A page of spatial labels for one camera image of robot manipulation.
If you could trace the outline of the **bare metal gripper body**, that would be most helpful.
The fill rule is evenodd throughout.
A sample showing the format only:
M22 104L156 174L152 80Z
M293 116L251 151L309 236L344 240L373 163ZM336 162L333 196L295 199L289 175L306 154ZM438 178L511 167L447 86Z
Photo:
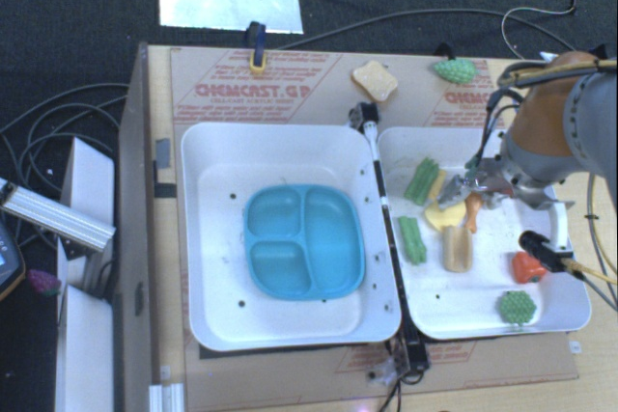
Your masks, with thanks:
M510 157L482 158L466 172L468 187L480 194L489 208L505 198L519 200L535 210L555 203L548 193L550 183L529 176Z

